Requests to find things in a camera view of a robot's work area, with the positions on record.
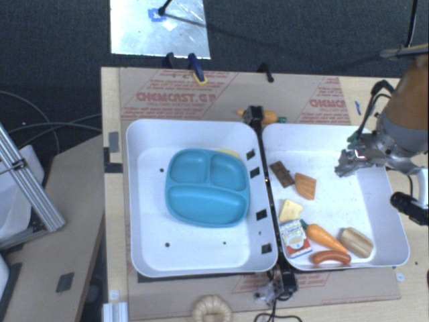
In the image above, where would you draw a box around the beige ring doughnut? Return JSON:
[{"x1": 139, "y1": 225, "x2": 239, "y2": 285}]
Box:
[{"x1": 191, "y1": 294, "x2": 233, "y2": 322}]

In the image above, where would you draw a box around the thin black rod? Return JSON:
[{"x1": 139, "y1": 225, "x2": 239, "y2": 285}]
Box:
[{"x1": 251, "y1": 118, "x2": 286, "y2": 272}]

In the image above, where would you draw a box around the white plastic tray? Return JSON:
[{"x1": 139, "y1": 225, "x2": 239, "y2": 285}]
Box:
[
  {"x1": 125, "y1": 118, "x2": 280, "y2": 278},
  {"x1": 261, "y1": 122, "x2": 411, "y2": 271}
]

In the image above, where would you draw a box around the orange carrot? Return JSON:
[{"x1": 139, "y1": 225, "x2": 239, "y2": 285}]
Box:
[
  {"x1": 299, "y1": 219, "x2": 349, "y2": 255},
  {"x1": 237, "y1": 109, "x2": 288, "y2": 125}
]

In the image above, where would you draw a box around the blue divided plate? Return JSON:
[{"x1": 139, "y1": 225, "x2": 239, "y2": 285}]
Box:
[{"x1": 164, "y1": 148, "x2": 251, "y2": 229}]

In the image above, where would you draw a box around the red sausage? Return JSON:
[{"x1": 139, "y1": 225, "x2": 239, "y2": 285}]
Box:
[{"x1": 309, "y1": 250, "x2": 353, "y2": 266}]

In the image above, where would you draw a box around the beige bread bun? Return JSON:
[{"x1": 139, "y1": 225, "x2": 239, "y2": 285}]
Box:
[{"x1": 337, "y1": 227, "x2": 375, "y2": 260}]

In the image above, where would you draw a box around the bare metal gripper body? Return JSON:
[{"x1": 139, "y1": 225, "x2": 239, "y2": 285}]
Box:
[{"x1": 339, "y1": 133, "x2": 426, "y2": 175}]

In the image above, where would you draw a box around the brown cardboard board, red print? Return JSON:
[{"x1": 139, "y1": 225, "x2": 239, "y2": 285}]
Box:
[{"x1": 119, "y1": 67, "x2": 402, "y2": 321}]

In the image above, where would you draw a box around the black cylinder on white bracket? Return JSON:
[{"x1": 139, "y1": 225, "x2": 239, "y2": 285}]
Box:
[{"x1": 389, "y1": 167, "x2": 429, "y2": 227}]

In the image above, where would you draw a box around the yellow cheese wedge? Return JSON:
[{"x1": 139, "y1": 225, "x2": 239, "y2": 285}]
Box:
[{"x1": 278, "y1": 198, "x2": 304, "y2": 224}]

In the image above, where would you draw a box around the brown chocolate biscuit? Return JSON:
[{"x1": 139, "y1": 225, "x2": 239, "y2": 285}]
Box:
[{"x1": 268, "y1": 160, "x2": 296, "y2": 189}]

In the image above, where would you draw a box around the small white and red carton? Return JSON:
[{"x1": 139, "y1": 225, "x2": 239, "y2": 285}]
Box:
[{"x1": 278, "y1": 219, "x2": 313, "y2": 260}]

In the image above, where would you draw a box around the black block with thin wires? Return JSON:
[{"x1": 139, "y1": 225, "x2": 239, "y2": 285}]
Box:
[
  {"x1": 245, "y1": 105, "x2": 266, "y2": 125},
  {"x1": 273, "y1": 266, "x2": 300, "y2": 299}
]

